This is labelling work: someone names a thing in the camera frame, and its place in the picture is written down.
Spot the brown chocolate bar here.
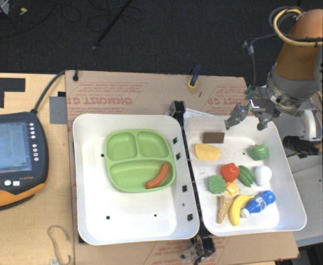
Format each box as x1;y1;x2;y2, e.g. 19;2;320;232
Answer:
202;131;225;145

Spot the green round cracker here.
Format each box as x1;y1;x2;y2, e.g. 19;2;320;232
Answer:
207;174;227;195

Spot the white egg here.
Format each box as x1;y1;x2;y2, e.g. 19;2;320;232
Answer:
254;165;273;187

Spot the orange sausage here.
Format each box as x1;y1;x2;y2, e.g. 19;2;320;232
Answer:
145;163;170;189

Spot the green divided plate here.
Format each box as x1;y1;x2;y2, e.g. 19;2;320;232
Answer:
104;129;177;194

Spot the beige ice cream cone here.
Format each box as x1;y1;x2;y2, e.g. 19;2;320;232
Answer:
216;194;234;224

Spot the yellow cheese piece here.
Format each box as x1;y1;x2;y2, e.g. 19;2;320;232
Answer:
223;181;239;198

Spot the black cylinder on white bracket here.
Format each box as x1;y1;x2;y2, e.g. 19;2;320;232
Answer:
282;108;323;156

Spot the green bell pepper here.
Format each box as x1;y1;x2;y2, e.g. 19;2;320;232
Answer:
248;144;269;161

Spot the yellow banana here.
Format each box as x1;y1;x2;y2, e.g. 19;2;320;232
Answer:
229;194;256;226

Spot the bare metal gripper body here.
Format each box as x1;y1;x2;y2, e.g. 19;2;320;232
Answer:
249;85;308;120

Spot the white plastic tray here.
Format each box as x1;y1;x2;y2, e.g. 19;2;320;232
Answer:
72;113;200;246
183;112;308;237

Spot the thin black rod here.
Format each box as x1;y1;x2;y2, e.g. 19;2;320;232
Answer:
177;112;210;248

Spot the brown cardboard board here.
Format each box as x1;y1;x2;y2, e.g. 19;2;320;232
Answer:
64;70;300;265

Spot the blue and white bottle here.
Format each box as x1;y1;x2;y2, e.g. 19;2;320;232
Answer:
240;189;277;219

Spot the green pea pod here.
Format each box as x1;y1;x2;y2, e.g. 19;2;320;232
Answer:
237;165;256;188

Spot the red tomato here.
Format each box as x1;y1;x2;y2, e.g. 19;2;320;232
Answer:
219;162;240;183

